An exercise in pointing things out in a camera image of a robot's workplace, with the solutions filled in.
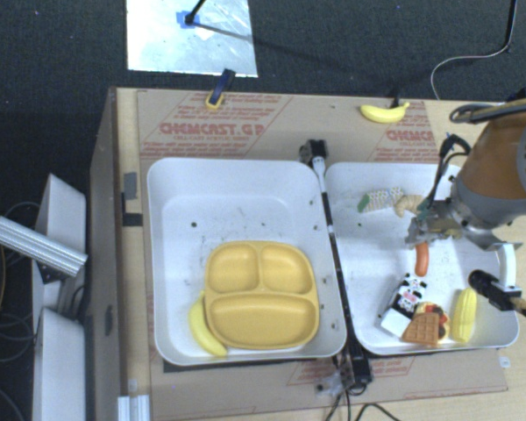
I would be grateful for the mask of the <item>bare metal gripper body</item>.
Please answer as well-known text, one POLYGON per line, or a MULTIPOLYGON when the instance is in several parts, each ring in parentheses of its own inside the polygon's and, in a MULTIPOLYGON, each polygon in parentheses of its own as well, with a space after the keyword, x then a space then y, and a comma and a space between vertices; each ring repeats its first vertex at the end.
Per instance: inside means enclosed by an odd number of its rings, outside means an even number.
POLYGON ((407 246, 442 239, 461 239, 470 222, 470 209, 457 198, 423 200, 416 208, 405 238, 407 246))

